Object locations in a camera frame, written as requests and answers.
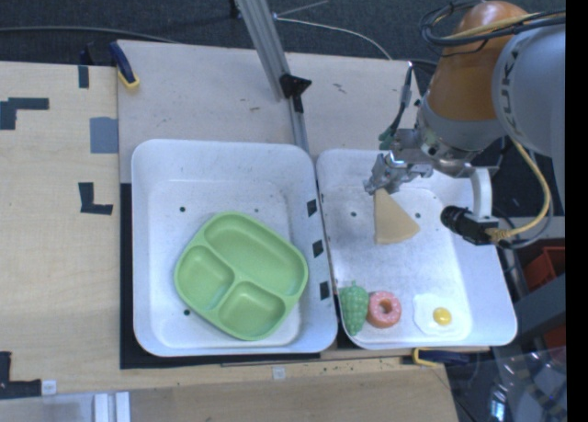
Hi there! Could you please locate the white plastic tray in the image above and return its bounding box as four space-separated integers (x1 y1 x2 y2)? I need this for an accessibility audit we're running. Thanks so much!
315 148 520 352
130 138 340 359

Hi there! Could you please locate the black cylinder on white bracket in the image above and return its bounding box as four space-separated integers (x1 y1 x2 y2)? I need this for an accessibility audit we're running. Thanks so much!
439 166 501 247

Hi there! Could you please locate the pink doughnut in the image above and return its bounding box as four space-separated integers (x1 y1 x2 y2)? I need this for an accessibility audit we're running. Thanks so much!
365 290 403 330

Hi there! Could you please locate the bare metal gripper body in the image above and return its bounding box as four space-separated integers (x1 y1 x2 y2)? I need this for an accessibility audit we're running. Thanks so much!
389 127 479 179

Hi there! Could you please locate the white and yellow fried egg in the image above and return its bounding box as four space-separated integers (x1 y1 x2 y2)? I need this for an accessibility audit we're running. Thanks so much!
412 291 461 336

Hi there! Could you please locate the green divided plate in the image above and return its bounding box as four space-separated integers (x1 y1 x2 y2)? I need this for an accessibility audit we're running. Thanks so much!
173 211 311 343

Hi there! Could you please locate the tan pizza slice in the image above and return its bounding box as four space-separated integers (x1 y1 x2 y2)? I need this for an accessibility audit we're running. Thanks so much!
372 187 422 246

